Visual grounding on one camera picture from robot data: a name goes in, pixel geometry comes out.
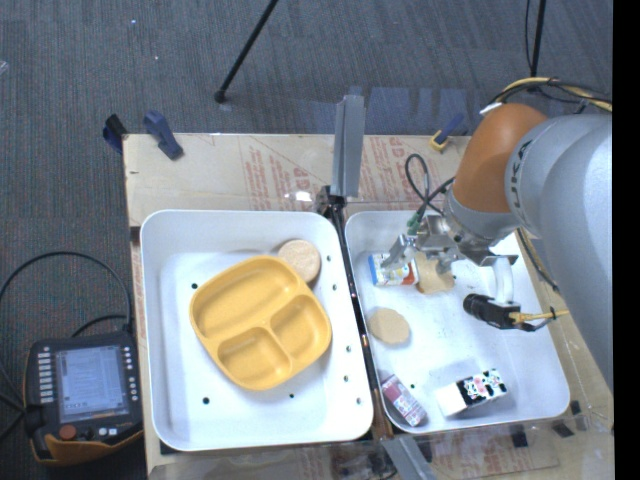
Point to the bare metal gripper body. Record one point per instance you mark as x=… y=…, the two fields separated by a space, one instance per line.
x=450 y=240

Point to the white carton with cow print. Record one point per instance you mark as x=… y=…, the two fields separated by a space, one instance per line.
x=472 y=392

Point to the black cylinder on white bracket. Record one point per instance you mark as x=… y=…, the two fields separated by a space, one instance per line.
x=487 y=309

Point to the blue orange white carton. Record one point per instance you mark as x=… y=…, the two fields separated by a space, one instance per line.
x=395 y=277

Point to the red and white carton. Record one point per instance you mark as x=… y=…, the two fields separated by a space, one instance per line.
x=404 y=402

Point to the white plastic tray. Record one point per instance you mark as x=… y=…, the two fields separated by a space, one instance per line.
x=250 y=418
x=465 y=348

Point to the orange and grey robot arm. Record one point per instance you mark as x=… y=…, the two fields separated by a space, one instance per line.
x=560 y=183

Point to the tan bread slice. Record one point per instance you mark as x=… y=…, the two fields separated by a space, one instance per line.
x=434 y=279

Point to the round tan biscuit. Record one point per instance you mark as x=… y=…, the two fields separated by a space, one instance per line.
x=301 y=258
x=389 y=326

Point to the black tripod leg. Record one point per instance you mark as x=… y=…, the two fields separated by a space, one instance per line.
x=250 y=38
x=539 y=23

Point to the yellow divided plate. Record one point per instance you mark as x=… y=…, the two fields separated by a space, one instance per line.
x=260 y=318

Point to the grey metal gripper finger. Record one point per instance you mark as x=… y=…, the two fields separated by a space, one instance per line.
x=399 y=252
x=444 y=266

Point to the brown cardboard board red print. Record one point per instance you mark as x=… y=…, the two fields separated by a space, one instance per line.
x=225 y=173

